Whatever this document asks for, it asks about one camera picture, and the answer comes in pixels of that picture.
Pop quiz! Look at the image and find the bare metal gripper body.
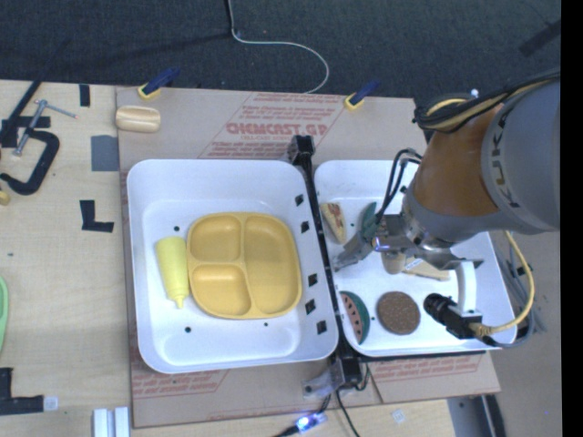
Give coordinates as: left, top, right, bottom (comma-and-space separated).
372, 214, 457, 266

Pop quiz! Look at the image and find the tan rounded toy food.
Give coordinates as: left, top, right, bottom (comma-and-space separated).
381, 249, 407, 276

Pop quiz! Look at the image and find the green leaf-shaped toy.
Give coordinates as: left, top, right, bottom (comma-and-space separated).
361, 200, 379, 241

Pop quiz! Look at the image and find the pizza slice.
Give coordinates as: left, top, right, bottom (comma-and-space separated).
319, 201, 349, 246

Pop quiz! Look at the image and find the pale sandwich wedge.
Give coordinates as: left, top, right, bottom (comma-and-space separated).
402, 256, 453, 282

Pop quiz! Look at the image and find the thin black rod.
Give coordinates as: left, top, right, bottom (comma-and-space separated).
298, 152, 361, 372

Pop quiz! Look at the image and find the watermelon slice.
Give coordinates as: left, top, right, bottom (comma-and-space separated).
338, 290, 372, 346

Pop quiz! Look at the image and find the brown round biscuit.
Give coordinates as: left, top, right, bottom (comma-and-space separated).
375, 290, 422, 337

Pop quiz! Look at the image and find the yellow divided plate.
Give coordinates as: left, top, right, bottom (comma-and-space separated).
185, 211, 303, 321

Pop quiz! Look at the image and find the white plastic tray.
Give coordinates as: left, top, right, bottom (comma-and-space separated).
313, 158, 519, 359
126, 158, 341, 375

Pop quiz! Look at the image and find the yellow squeeze bottle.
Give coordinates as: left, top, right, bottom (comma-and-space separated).
155, 235, 190, 310

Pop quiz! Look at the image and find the brown cardboard board red print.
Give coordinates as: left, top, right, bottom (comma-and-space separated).
114, 86, 502, 429

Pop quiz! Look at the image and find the tan bread roll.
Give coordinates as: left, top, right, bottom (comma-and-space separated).
114, 105, 162, 135

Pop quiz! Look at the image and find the green divided plate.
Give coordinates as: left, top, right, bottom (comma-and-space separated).
0, 275, 10, 352

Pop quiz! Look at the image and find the black cylinder on white bracket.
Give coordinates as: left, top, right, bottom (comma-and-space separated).
423, 259, 486, 340

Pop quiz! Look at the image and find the black block with thin wires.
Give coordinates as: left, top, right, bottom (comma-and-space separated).
289, 135, 317, 167
327, 351, 364, 389

